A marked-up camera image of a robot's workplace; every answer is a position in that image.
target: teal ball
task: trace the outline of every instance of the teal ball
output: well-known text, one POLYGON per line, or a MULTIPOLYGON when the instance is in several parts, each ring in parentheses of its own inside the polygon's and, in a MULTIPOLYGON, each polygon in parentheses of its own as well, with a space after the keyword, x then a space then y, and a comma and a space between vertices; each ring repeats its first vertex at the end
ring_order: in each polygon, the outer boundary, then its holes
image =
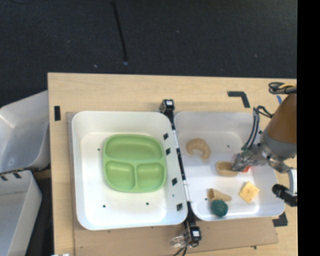
POLYGON ((223 200, 213 200, 211 202, 211 211, 213 214, 222 217, 225 216, 228 212, 228 205, 223 200))

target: wooden table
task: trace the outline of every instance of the wooden table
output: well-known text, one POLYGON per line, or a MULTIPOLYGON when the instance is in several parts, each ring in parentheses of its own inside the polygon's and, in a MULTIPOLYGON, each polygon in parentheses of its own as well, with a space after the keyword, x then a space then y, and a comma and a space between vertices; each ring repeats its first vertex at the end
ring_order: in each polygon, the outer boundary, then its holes
MULTIPOLYGON (((294 79, 192 76, 49 73, 49 118, 53 201, 54 250, 70 255, 174 255, 170 236, 180 225, 89 231, 74 214, 73 181, 68 148, 67 113, 80 111, 155 111, 163 99, 173 99, 175 111, 246 112, 265 106, 274 113, 279 98, 268 92, 270 82, 294 79), (241 92, 250 107, 239 96, 241 92)), ((263 129, 268 118, 261 118, 263 129)), ((297 167, 297 158, 288 164, 297 167)), ((277 173, 289 186, 288 175, 277 173)), ((285 206, 288 226, 274 227, 271 217, 197 221, 203 239, 187 253, 195 256, 298 255, 297 208, 285 206)))

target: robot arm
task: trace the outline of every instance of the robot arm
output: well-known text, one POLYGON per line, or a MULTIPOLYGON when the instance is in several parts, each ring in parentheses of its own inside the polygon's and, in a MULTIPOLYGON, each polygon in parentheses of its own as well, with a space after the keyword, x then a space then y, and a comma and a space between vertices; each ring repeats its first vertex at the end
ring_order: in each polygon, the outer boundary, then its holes
POLYGON ((288 173, 290 188, 276 184, 272 191, 287 204, 297 206, 297 169, 287 166, 284 161, 297 154, 297 86, 295 84, 271 83, 269 91, 273 94, 289 94, 271 115, 263 106, 253 109, 253 128, 247 143, 238 153, 232 170, 242 172, 249 166, 268 164, 279 173, 288 173), (271 118, 260 141, 254 144, 260 121, 259 114, 271 118))

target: green plate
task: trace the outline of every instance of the green plate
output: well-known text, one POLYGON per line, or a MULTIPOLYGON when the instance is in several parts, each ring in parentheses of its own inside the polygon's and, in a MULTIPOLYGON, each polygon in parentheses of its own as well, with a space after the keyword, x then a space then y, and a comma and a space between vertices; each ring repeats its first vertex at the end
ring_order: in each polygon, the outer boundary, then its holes
POLYGON ((103 171, 110 187, 121 192, 153 192, 166 182, 166 154, 151 136, 116 134, 103 146, 103 171))

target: yellow cheese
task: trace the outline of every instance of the yellow cheese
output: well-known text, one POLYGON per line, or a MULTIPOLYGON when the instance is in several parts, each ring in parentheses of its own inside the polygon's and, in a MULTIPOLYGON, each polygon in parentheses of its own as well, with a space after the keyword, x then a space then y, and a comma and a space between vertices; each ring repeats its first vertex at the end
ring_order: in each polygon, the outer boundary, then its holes
POLYGON ((239 196, 242 197, 247 203, 250 203, 252 199, 259 193, 260 189, 248 181, 239 192, 239 196))

